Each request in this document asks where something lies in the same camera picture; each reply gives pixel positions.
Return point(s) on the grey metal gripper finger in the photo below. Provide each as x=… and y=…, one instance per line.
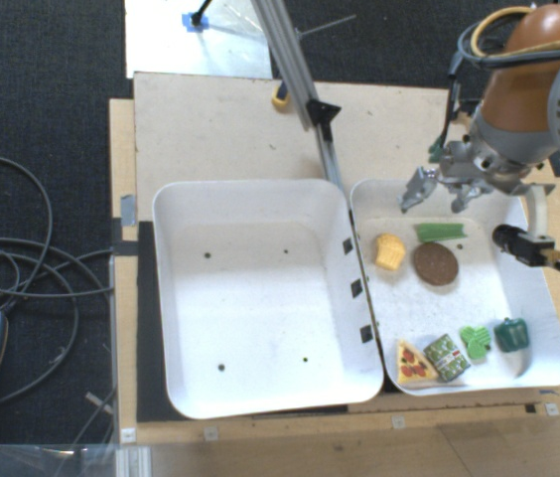
x=467, y=194
x=419, y=184

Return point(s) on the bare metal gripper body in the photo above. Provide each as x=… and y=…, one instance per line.
x=471, y=164

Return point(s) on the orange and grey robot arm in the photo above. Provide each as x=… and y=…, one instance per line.
x=523, y=97

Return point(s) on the yellow muffin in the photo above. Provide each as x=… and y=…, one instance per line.
x=389, y=252

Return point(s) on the brown round biscuit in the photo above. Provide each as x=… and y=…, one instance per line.
x=436, y=264

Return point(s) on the white plastic tray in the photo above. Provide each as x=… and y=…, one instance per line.
x=459, y=311
x=260, y=306

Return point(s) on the thin black and white rod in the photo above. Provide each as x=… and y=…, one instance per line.
x=365, y=291

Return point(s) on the dark green bell pepper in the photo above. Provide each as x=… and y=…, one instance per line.
x=511, y=336

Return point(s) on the light green ridged vegetable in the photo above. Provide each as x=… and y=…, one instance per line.
x=476, y=343

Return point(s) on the green can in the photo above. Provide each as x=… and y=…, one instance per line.
x=447, y=358

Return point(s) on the pizza slice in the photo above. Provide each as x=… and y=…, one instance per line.
x=411, y=365

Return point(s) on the pale wood board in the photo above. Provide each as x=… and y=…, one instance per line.
x=210, y=132

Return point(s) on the black cylinder on white bracket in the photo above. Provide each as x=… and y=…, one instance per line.
x=520, y=246

